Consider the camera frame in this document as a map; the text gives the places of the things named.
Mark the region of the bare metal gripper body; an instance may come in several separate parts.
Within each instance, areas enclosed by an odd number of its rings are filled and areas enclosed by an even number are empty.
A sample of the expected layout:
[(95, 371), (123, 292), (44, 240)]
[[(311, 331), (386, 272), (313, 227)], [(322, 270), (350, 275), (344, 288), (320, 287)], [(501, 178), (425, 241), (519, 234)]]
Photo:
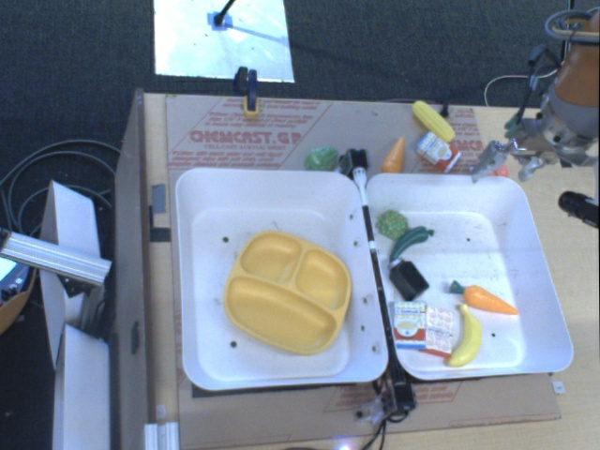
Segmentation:
[(592, 139), (553, 119), (523, 119), (509, 139), (516, 142), (520, 157), (539, 158), (545, 164), (561, 161), (570, 166), (592, 166), (592, 157), (587, 154)]

